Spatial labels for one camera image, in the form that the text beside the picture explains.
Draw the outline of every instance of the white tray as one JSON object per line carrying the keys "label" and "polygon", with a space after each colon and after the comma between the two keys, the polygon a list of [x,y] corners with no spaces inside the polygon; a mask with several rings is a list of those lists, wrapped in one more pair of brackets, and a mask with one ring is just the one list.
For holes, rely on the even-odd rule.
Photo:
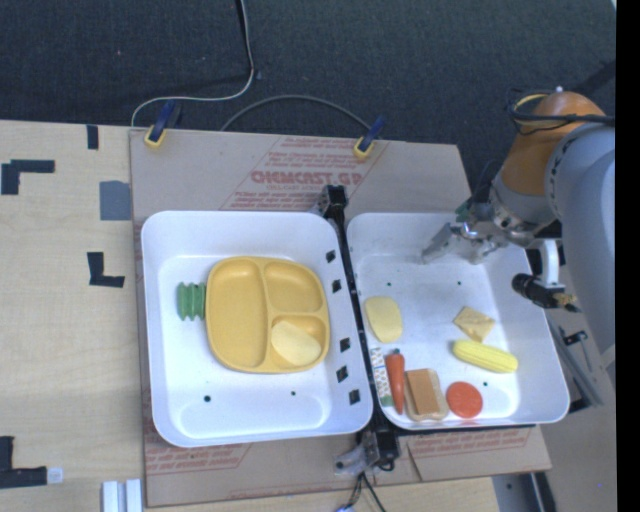
{"label": "white tray", "polygon": [[[141,237],[153,420],[169,443],[326,436],[367,424],[373,399],[338,240],[327,221],[310,213],[167,211],[150,217]],[[205,282],[216,262],[239,255],[285,258],[317,274],[331,327],[322,363],[275,375],[230,370],[211,353],[204,321],[179,318],[177,285]]]}
{"label": "white tray", "polygon": [[[472,265],[449,253],[429,264],[420,256],[449,214],[363,214],[347,230],[356,287],[361,305],[371,296],[392,297],[404,323],[402,337],[380,343],[366,316],[369,349],[384,353],[401,349],[406,369],[432,368],[443,391],[458,380],[482,394],[481,414],[465,420],[449,413],[441,421],[414,422],[393,407],[383,410],[395,425],[408,430],[495,427],[550,423],[569,407],[569,394],[544,312],[511,288],[512,278],[530,273],[523,249],[496,251],[484,263]],[[466,336],[453,324],[463,306],[496,320],[485,343],[509,350],[520,366],[515,373],[497,374],[464,363],[451,352],[454,340]]]}

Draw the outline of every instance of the table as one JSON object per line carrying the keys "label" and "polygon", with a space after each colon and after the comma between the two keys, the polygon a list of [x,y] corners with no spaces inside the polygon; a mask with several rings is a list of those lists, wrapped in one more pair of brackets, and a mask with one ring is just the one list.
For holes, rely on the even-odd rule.
{"label": "table", "polygon": [[[64,471],[61,484],[0,490],[0,508],[99,510],[102,482],[144,476],[133,224],[100,211],[100,184],[129,182],[128,129],[3,121],[0,140],[3,164],[55,162],[53,173],[23,168],[17,193],[0,195],[0,435],[15,436],[14,467]],[[88,253],[102,253],[103,275],[124,276],[122,287],[90,285]],[[376,492],[387,510],[498,510],[489,476]],[[251,509],[335,510],[349,494],[261,498]],[[368,493],[355,510],[376,510]]]}

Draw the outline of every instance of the yellow corn cob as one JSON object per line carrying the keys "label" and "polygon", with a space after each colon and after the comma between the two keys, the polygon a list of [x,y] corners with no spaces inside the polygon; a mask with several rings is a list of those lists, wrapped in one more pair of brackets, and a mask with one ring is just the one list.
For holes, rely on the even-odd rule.
{"label": "yellow corn cob", "polygon": [[511,373],[518,369],[518,359],[513,354],[473,340],[458,340],[453,353],[467,363],[498,373]]}

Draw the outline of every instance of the cardboard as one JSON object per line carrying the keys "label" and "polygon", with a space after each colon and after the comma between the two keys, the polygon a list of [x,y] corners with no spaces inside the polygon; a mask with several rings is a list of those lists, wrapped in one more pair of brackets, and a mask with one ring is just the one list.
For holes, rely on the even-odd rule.
{"label": "cardboard", "polygon": [[[355,139],[170,131],[150,149],[143,138],[143,130],[130,131],[147,506],[351,489],[354,477],[336,475],[334,457],[355,446],[355,435],[184,449],[157,434],[140,229],[162,210],[312,210],[327,184],[345,186],[347,220],[373,211],[452,211],[469,196],[457,148],[377,141],[359,161]],[[404,436],[400,443],[394,470],[372,475],[375,485],[550,467],[539,427]]]}

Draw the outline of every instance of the yellow plate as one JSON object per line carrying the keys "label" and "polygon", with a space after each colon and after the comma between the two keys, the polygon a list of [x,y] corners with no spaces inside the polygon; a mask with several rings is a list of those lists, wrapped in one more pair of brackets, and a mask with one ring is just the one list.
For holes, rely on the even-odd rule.
{"label": "yellow plate", "polygon": [[212,352],[234,370],[307,370],[329,350],[322,284],[292,261],[254,256],[220,261],[209,273],[204,316]]}

